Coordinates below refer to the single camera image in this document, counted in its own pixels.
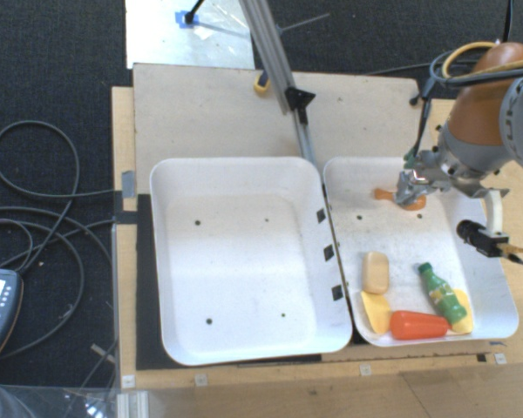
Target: black bracket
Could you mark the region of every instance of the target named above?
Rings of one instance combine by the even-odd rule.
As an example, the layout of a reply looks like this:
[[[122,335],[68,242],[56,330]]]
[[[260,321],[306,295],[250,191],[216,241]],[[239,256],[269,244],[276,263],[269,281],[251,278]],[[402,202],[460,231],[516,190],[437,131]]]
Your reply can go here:
[[[289,87],[285,90],[285,96],[289,103],[290,110],[297,110],[300,123],[302,125],[308,125],[308,116],[306,114],[306,107],[312,99],[316,97],[314,93],[308,93],[304,90],[298,90],[295,87]]]

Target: bottle label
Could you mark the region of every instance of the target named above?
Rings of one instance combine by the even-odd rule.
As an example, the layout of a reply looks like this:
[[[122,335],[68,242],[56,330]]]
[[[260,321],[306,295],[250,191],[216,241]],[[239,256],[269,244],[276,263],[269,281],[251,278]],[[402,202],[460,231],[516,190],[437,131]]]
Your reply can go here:
[[[441,300],[445,299],[447,296],[455,296],[455,293],[452,290],[452,287],[447,283],[443,283],[436,289],[429,291],[428,295],[434,302],[434,305],[437,305]]]

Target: yellow cheese slice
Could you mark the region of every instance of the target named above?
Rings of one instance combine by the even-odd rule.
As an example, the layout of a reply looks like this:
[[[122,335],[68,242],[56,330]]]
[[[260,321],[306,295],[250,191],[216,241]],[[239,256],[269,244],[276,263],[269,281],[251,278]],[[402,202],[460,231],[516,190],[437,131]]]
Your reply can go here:
[[[382,294],[371,294],[361,291],[364,309],[375,333],[384,334],[390,329],[391,308]]]
[[[469,298],[467,297],[467,294],[465,293],[465,291],[461,291],[460,289],[453,288],[453,292],[455,293],[455,297],[457,297],[457,300],[459,301],[459,303],[463,307],[465,307],[465,310],[467,310],[467,316],[465,316],[459,322],[455,322],[452,325],[452,330],[455,333],[462,333],[462,334],[470,333],[473,328],[473,323],[472,323],[471,303],[469,303]]]

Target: blue tape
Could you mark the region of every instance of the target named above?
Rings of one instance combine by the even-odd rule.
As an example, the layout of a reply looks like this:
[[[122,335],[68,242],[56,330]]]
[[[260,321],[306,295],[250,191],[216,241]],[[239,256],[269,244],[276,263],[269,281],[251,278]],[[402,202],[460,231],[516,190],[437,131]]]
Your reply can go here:
[[[187,10],[179,10],[179,11],[174,13],[174,17],[176,19],[176,23],[179,25],[179,27],[181,27],[181,28],[193,28],[194,25],[200,23],[200,18],[198,17],[197,14],[194,14],[194,20],[190,24],[187,24],[186,20],[184,19],[184,16],[187,13],[188,13]]]

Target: wooden table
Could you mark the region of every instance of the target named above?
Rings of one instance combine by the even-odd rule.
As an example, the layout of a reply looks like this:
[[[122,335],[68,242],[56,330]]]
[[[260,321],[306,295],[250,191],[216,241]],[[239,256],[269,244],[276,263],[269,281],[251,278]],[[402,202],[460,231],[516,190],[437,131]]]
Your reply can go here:
[[[240,74],[240,78],[250,79],[250,82],[254,81],[254,71],[240,71]],[[369,98],[378,98],[383,101],[382,106],[377,106],[376,110],[382,110],[385,113],[381,117],[378,116],[377,122],[383,123],[384,119],[392,116],[391,114],[396,111],[395,106],[387,106],[390,94],[395,94],[395,91],[400,89],[399,91],[403,93],[402,98],[406,98],[411,96],[412,91],[416,92],[416,85],[407,84],[406,79],[371,78],[371,82],[368,84],[368,79],[365,78],[363,85],[361,78],[341,76],[336,77],[338,83],[341,84],[337,88],[343,92],[347,91],[344,85],[350,82],[349,78],[354,79],[352,81],[354,86],[348,90],[351,91],[350,94],[357,94],[359,104],[364,105],[364,100]],[[322,79],[325,80],[323,90],[320,89],[318,92],[318,95],[322,94],[324,101],[327,98],[329,101],[334,100],[340,104],[343,102],[342,98],[346,99],[344,96],[334,94],[333,77],[303,73],[297,76],[297,82],[298,79],[312,84],[321,82]],[[380,93],[380,89],[386,87],[387,91],[384,91],[383,95],[376,94]],[[397,98],[396,103],[399,104],[398,95],[392,98]],[[433,127],[445,122],[451,107],[452,101],[433,101],[429,121],[432,136],[435,134]],[[414,118],[412,122],[416,122],[418,109],[409,113],[409,116]],[[135,129],[134,89],[113,88],[112,139],[116,191],[122,189],[122,173],[136,171]],[[512,190],[504,200],[504,229],[511,236],[514,244],[523,246],[523,170],[518,165],[510,163],[504,167],[500,175],[490,177],[486,181],[486,185],[508,187]],[[135,211],[136,198],[124,198],[123,208],[128,212]],[[486,382],[494,376],[491,371],[501,374],[501,370],[504,370],[504,376],[508,381],[512,380],[514,389],[523,384],[523,266],[507,261],[504,261],[502,265],[520,315],[519,329],[514,336],[508,339],[495,342],[479,340],[396,348],[347,347],[341,352],[324,355],[321,362],[310,364],[260,364],[259,366],[236,365],[138,371],[135,368],[136,242],[136,225],[118,224],[116,226],[119,372],[122,387],[168,389],[164,393],[156,394],[157,404],[161,409],[161,404],[165,404],[166,401],[178,404],[182,415],[174,412],[173,416],[204,416],[206,410],[210,409],[213,412],[211,416],[257,416],[254,413],[255,410],[259,412],[259,416],[290,416],[290,408],[287,408],[290,401],[296,404],[298,412],[302,411],[307,416],[352,416],[349,414],[356,409],[353,405],[356,398],[358,401],[367,403],[368,406],[368,408],[361,407],[359,410],[373,410],[378,415],[386,415],[385,410],[398,406],[400,415],[397,416],[404,416],[403,410],[406,411],[407,416],[420,416],[423,410],[426,413],[431,410],[424,405],[423,398],[431,394],[432,381],[447,382],[445,384],[447,392],[453,390],[452,393],[456,394],[455,390],[461,389],[461,385],[466,382],[468,384],[468,376],[471,376],[475,381],[480,382],[474,383],[472,386],[465,384],[465,388],[474,389],[473,392],[477,398],[480,397],[481,388],[486,391],[495,389],[496,386],[502,389],[502,386],[505,385],[502,379],[498,379],[498,383]],[[505,366],[497,365],[496,360],[499,356],[496,354],[504,355],[507,361]],[[369,371],[371,376],[364,376]],[[209,388],[202,390],[200,387],[196,387],[203,384],[207,384]],[[273,398],[271,405],[268,404],[268,395]],[[401,402],[394,401],[395,404],[393,404],[386,401],[381,406],[371,405],[376,398],[385,396],[397,398]],[[238,401],[239,403],[249,402],[252,410],[248,409],[244,412],[246,409],[237,407],[233,402],[237,401],[237,398],[242,399],[242,401]],[[470,397],[465,398],[464,403],[468,406],[471,401]],[[195,406],[189,404],[191,400],[194,400]],[[480,404],[484,403],[483,406],[486,405],[484,401],[477,401]],[[324,410],[334,410],[334,412],[327,414],[323,412]]]

